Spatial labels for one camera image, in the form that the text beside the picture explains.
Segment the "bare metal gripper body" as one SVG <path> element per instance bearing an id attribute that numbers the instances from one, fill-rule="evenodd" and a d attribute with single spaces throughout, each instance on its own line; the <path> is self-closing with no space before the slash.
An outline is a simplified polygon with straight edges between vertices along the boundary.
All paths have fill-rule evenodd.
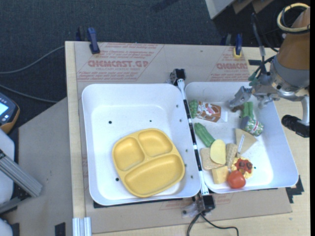
<path id="1" fill-rule="evenodd" d="M 277 101 L 281 98 L 302 101 L 306 95 L 297 93 L 308 85 L 309 74 L 289 75 L 288 78 L 278 74 L 251 75 L 251 91 L 259 101 Z"/>

